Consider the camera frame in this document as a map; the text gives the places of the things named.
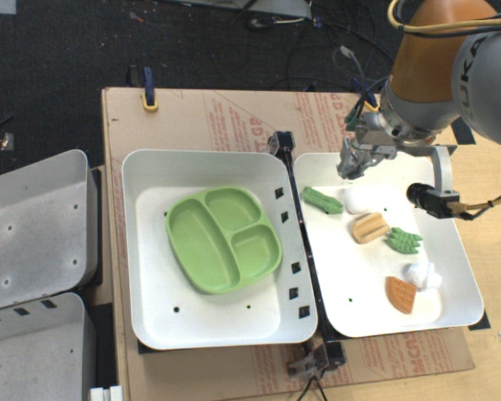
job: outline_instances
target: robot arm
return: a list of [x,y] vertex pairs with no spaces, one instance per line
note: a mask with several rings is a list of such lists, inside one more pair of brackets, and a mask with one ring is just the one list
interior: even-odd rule
[[412,185],[408,199],[437,218],[457,216],[449,158],[456,146],[432,144],[462,117],[501,145],[501,14],[484,0],[425,0],[403,25],[395,19],[403,1],[388,10],[405,37],[379,110],[359,114],[354,138],[344,140],[338,174],[356,179],[398,151],[430,156],[436,185]]

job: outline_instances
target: green divided plate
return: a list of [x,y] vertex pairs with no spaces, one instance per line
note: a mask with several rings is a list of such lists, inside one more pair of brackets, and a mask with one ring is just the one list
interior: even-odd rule
[[272,273],[282,246],[267,214],[246,190],[223,186],[173,204],[165,222],[182,269],[203,292],[232,292]]

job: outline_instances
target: brown toy waffle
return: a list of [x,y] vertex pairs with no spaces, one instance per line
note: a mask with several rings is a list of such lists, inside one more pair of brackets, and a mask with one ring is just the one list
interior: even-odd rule
[[387,298],[403,313],[410,313],[416,298],[417,288],[415,285],[402,281],[396,277],[386,278]]
[[390,226],[386,223],[382,214],[373,212],[355,221],[354,225],[352,225],[352,237],[359,244],[366,244],[379,236],[386,235],[389,230]]

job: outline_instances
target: cardboard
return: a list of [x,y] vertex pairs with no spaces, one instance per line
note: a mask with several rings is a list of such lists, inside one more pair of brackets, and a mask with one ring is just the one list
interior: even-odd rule
[[[297,394],[286,393],[301,391],[306,382],[290,378],[287,364],[303,357],[300,346],[267,345],[140,353],[130,323],[120,168],[128,153],[143,148],[263,151],[267,139],[277,130],[290,130],[294,134],[296,155],[315,151],[339,151],[342,136],[350,134],[345,132],[344,118],[357,96],[156,89],[159,109],[155,113],[149,113],[142,108],[141,92],[141,89],[128,88],[103,91],[115,335],[119,384],[124,387],[125,398],[132,401],[208,401],[271,395],[266,398],[295,399]],[[452,135],[446,135],[445,140],[453,141]],[[484,166],[473,169],[469,167],[469,170],[480,171],[481,176],[476,178],[477,186],[481,181],[483,186],[487,186],[483,191],[483,199],[478,201],[486,200],[487,197],[494,198],[501,193],[501,180],[493,182],[497,178],[493,174],[491,182],[489,179],[489,171],[496,167],[499,171],[496,174],[501,177],[499,150],[492,151],[491,145],[482,140],[480,143],[489,151],[493,160]],[[458,178],[457,190],[467,186],[469,191],[474,190],[470,183]],[[476,200],[473,197],[469,201],[474,203]],[[472,238],[472,245],[479,242],[480,236],[484,236],[483,233],[479,235],[484,229],[488,236],[498,236],[501,239],[501,210],[494,210],[486,220],[486,226],[477,226],[475,231],[468,233]],[[493,246],[490,251],[492,272],[499,278],[500,285],[501,242],[490,245]],[[468,256],[475,255],[466,240],[464,247]],[[495,320],[501,329],[501,292],[494,289],[489,291],[485,304],[487,307],[493,306]],[[350,398],[345,399],[415,397],[429,400],[435,399],[437,395],[455,399],[471,398],[472,395],[501,399],[498,398],[501,397],[501,343],[496,344],[494,334],[497,334],[495,329],[481,330],[478,334],[471,335],[468,329],[451,328],[348,339],[343,342],[347,364],[326,373],[321,383],[329,388],[330,392],[327,393],[330,399],[336,399],[331,398],[331,394],[337,394],[341,399],[347,396]],[[318,335],[314,343],[319,345]],[[476,349],[475,353],[481,360],[481,366],[477,364],[479,372],[450,373],[475,369],[475,357],[468,346]],[[393,383],[399,378],[433,374],[439,374],[438,384],[434,384],[433,379],[425,378],[416,378],[412,383],[400,386]],[[370,382],[381,383],[377,387],[356,385]]]

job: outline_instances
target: black floor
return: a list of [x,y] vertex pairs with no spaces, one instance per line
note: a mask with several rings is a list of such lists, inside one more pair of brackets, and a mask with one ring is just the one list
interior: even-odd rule
[[[405,7],[408,14],[421,0]],[[487,0],[501,10],[501,0]],[[322,18],[250,31],[248,12],[149,0],[17,0],[0,15],[0,175],[70,149],[103,164],[100,91],[125,86],[131,64],[159,88],[348,91],[357,67],[389,74],[401,34],[390,0],[315,0]],[[13,150],[2,150],[6,134]]]

